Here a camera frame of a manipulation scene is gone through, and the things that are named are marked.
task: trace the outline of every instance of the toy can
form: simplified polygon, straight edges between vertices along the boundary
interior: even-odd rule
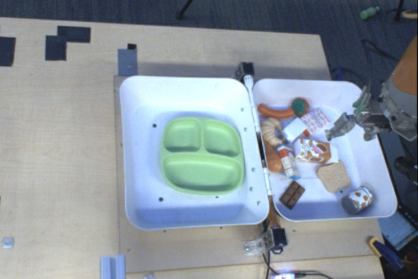
[[[355,215],[370,206],[373,200],[373,193],[366,186],[360,186],[343,197],[341,205],[348,214]]]

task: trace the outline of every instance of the chocolate bar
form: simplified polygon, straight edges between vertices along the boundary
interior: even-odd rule
[[[302,196],[303,192],[305,192],[305,189],[297,182],[292,181],[279,200],[288,209],[292,209]]]

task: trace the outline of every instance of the cable connector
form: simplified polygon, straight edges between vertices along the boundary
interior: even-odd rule
[[[283,248],[287,246],[287,237],[284,228],[281,227],[274,227],[272,228],[272,235],[273,235],[273,247],[272,250],[273,254],[277,251],[283,251]]]

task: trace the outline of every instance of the black tape marking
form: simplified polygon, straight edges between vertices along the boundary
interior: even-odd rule
[[[67,42],[90,43],[90,27],[58,26],[58,36],[65,37]]]
[[[0,67],[11,67],[14,61],[16,37],[0,37]]]
[[[46,61],[66,61],[67,60],[67,41],[60,36],[46,36],[45,60]]]

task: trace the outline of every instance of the green plate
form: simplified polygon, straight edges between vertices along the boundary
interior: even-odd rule
[[[216,119],[173,119],[163,133],[161,169],[166,183],[178,191],[230,193],[244,180],[240,135]]]

